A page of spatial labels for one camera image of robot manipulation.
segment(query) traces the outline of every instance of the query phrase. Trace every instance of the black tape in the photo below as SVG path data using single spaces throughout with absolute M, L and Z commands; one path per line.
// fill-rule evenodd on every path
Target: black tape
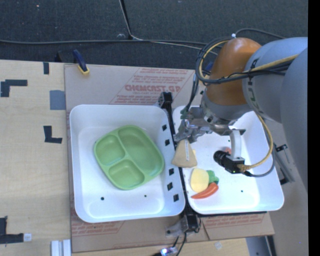
M 27 86 L 28 80 L 6 79 L 5 83 L 9 86 Z
M 43 73 L 45 75 L 49 75 L 49 62 L 44 62 L 43 63 Z
M 13 244 L 24 242 L 24 234 L 7 234 L 7 216 L 0 218 L 0 244 Z
M 9 97 L 10 86 L 27 86 L 28 80 L 6 79 L 0 85 L 0 97 Z
M 6 82 L 0 84 L 0 97 L 9 97 L 10 86 Z
M 6 234 L 7 218 L 7 216 L 5 216 L 4 218 L 0 218 L 0 236 Z
M 173 195 L 173 201 L 176 202 L 179 200 L 179 195 L 178 194 L 174 194 Z
M 51 90 L 50 110 L 66 110 L 65 92 L 62 90 Z
M 62 143 L 62 138 L 52 138 L 52 126 L 45 125 L 43 126 L 44 130 L 44 142 L 49 142 L 49 143 Z

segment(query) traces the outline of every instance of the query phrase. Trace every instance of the white tray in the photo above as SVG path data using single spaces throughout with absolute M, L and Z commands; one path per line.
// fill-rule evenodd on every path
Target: white tray
M 173 111 L 173 121 L 176 133 L 181 123 L 180 106 Z M 241 156 L 246 165 L 262 160 L 269 146 L 267 139 L 256 114 L 251 111 L 243 115 L 234 125 L 236 129 L 246 129 L 241 136 Z M 220 136 L 216 133 L 205 134 L 198 137 L 191 144 L 196 153 L 197 167 L 212 170 L 219 178 L 218 191 L 208 198 L 192 199 L 196 194 L 190 186 L 193 168 L 183 168 L 183 178 L 187 191 L 187 199 L 193 210 L 203 215 L 234 214 L 275 211 L 282 207 L 284 195 L 276 169 L 264 177 L 248 177 L 243 174 L 231 174 L 218 165 L 213 155 L 218 150 L 231 148 L 230 137 Z M 272 157 L 262 165 L 250 169 L 253 174 L 263 174 L 272 166 Z
M 183 211 L 186 200 L 179 169 L 171 164 L 175 149 L 163 109 L 152 105 L 78 105 L 71 110 L 69 121 L 74 204 L 83 221 L 98 223 L 168 217 Z M 125 125 L 144 129 L 165 161 L 160 175 L 132 190 L 115 187 L 100 169 L 94 155 L 97 139 Z

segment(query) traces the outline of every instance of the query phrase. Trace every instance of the orange toy vegetable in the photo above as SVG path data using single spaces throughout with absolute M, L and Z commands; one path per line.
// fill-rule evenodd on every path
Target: orange toy vegetable
M 215 182 L 211 182 L 209 186 L 202 192 L 199 192 L 198 194 L 194 194 L 191 196 L 193 199 L 202 199 L 207 198 L 211 195 L 213 195 L 217 190 L 219 186 Z

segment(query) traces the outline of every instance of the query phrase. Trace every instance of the green plastic tray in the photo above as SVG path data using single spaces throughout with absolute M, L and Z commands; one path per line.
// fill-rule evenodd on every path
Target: green plastic tray
M 122 126 L 99 138 L 94 156 L 109 180 L 122 190 L 142 186 L 165 167 L 156 144 L 135 125 Z

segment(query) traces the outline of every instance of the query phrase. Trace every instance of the metal bracket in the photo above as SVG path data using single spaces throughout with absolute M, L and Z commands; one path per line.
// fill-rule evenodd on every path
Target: metal bracket
M 275 148 L 275 151 L 279 152 L 279 151 L 281 151 L 281 150 L 284 150 L 284 151 L 285 151 L 288 147 L 287 147 L 286 144 L 283 144 L 283 145 L 281 145 L 281 146 L 277 146 L 276 144 L 274 144 L 274 148 Z
M 165 228 L 166 237 L 178 237 L 188 230 L 187 216 L 184 215 L 176 224 Z
M 51 241 L 50 256 L 71 256 L 70 239 L 66 239 L 63 241 Z

